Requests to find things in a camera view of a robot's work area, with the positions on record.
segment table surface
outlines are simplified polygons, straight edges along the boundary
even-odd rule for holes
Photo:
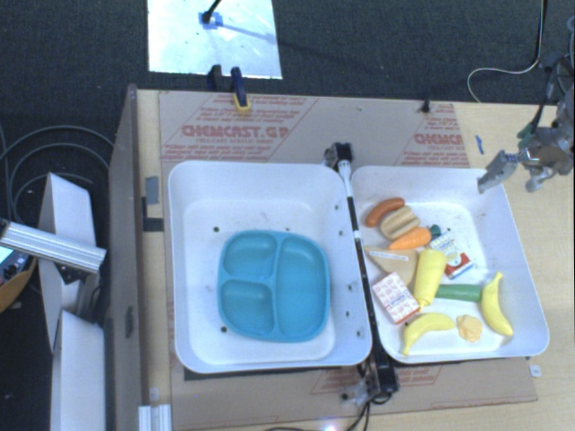
[[[530,121],[536,110],[535,106],[508,104],[454,103],[454,107],[470,165],[476,168],[484,168],[500,149],[513,151],[517,148],[516,134]],[[547,108],[542,124],[548,126],[554,114],[553,107]],[[138,119],[140,167],[145,178],[146,174],[158,173],[159,149],[155,140],[159,122],[157,92],[138,92]],[[484,154],[479,152],[475,136],[481,138]],[[529,361],[531,365],[538,365],[542,373],[535,378],[538,401],[372,415],[370,430],[575,429],[573,175],[548,180],[536,193],[525,191],[527,180],[527,171],[518,168],[504,185],[550,332],[549,347],[542,355]],[[148,214],[163,216],[162,212],[154,210]],[[145,238],[144,247],[160,248],[162,251],[164,245],[163,241],[158,241],[158,237],[150,235]],[[162,274],[162,267],[162,261],[149,256],[146,259],[146,273]],[[150,283],[149,286],[147,295],[157,295],[162,291],[161,283]],[[166,313],[162,299],[150,299],[146,303],[148,314],[153,314],[155,320],[158,315]],[[164,350],[148,352],[150,384],[160,386],[161,396],[165,395],[163,391],[169,391],[169,378],[162,374],[169,364],[166,357]],[[351,419],[332,419],[290,423],[289,426],[312,430],[332,425],[336,429],[345,429],[350,423]],[[272,426],[234,429],[247,431]]]

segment blue tray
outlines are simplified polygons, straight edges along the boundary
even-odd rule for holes
[[[319,334],[330,310],[322,249],[304,236],[245,231],[222,251],[217,306],[227,327],[255,339],[301,342]]]

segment orange carrot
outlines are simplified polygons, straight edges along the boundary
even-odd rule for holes
[[[405,205],[405,201],[403,198],[389,198],[385,199],[378,205],[376,205],[366,217],[366,226],[374,227],[377,225],[377,222],[388,212],[394,211],[395,209],[399,209]]]
[[[429,228],[418,226],[392,242],[388,249],[390,251],[403,251],[406,249],[415,249],[425,246],[431,241],[431,232]]]

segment black carpet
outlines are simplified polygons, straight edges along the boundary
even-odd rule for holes
[[[476,67],[520,70],[535,54],[540,0],[272,0],[283,80],[248,80],[248,91],[326,96],[471,101]],[[543,56],[568,51],[575,0],[549,0]],[[125,91],[206,90],[204,77],[147,71],[146,0],[0,0],[0,124],[7,144],[59,125],[114,138]],[[538,103],[547,74],[480,73],[483,101]],[[26,139],[11,168],[46,143],[90,146],[96,138],[66,130]],[[35,154],[14,176],[14,191],[47,171],[80,174],[95,205],[105,200],[99,164],[73,148]],[[0,184],[4,166],[0,164]],[[42,182],[22,192],[18,214],[38,220]],[[8,216],[0,193],[0,216]],[[105,209],[96,213],[105,224]],[[50,352],[41,298],[27,288],[22,308],[0,314],[0,430],[49,429]]]

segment banana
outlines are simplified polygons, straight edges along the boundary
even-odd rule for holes
[[[485,322],[501,335],[513,335],[513,328],[500,309],[500,281],[503,275],[498,271],[482,290],[482,314]]]
[[[451,330],[456,324],[451,318],[440,312],[426,312],[411,322],[403,331],[403,355],[408,355],[411,345],[430,330]]]

